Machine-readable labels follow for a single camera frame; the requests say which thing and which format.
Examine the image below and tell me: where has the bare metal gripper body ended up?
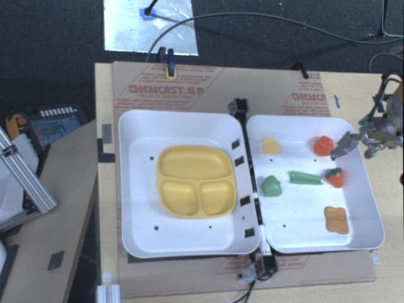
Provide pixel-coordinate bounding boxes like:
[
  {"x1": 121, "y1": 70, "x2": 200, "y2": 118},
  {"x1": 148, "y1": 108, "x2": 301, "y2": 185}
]
[{"x1": 359, "y1": 116, "x2": 404, "y2": 151}]

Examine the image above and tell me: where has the red toy pepper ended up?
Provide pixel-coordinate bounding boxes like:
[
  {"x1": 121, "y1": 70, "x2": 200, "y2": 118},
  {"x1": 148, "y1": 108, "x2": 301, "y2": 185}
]
[{"x1": 312, "y1": 135, "x2": 335, "y2": 157}]

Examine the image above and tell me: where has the orange toy strawberry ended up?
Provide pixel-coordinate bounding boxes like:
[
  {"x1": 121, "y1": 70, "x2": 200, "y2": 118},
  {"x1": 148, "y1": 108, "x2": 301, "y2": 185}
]
[{"x1": 324, "y1": 167, "x2": 345, "y2": 189}]

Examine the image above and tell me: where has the green toy bean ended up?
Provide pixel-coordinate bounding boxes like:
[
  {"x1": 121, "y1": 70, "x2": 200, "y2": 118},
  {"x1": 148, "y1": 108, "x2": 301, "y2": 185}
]
[{"x1": 289, "y1": 170, "x2": 324, "y2": 186}]

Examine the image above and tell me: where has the pale yellow toy food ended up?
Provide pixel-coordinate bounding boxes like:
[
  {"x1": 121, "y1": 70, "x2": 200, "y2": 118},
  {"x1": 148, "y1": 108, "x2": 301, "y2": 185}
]
[{"x1": 261, "y1": 137, "x2": 282, "y2": 155}]

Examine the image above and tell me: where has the orange toy biscuit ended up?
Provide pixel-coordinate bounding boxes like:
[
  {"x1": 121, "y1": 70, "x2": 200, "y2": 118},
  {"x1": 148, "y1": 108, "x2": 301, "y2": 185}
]
[{"x1": 323, "y1": 205, "x2": 350, "y2": 235}]

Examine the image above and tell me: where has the green toy pepper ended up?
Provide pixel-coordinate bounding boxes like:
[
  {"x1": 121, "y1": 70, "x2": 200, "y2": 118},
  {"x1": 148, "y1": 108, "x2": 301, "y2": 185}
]
[{"x1": 260, "y1": 175, "x2": 283, "y2": 198}]

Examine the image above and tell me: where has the white plastic tray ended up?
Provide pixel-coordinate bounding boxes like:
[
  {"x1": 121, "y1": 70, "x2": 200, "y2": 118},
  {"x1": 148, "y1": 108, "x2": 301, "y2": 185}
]
[
  {"x1": 245, "y1": 114, "x2": 386, "y2": 254},
  {"x1": 117, "y1": 109, "x2": 262, "y2": 259}
]

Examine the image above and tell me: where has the thin black and white rod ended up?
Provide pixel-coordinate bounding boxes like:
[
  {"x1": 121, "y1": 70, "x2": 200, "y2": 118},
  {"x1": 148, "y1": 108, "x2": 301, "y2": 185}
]
[{"x1": 235, "y1": 108, "x2": 271, "y2": 256}]

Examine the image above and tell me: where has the yellow divided plate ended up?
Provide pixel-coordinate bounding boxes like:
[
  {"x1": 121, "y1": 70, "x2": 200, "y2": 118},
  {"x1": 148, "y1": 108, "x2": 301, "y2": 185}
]
[{"x1": 156, "y1": 145, "x2": 237, "y2": 219}]

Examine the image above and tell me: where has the brown cardboard board red print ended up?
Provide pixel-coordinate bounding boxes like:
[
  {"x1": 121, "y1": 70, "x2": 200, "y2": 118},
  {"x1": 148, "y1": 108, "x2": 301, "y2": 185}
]
[{"x1": 112, "y1": 61, "x2": 378, "y2": 299}]

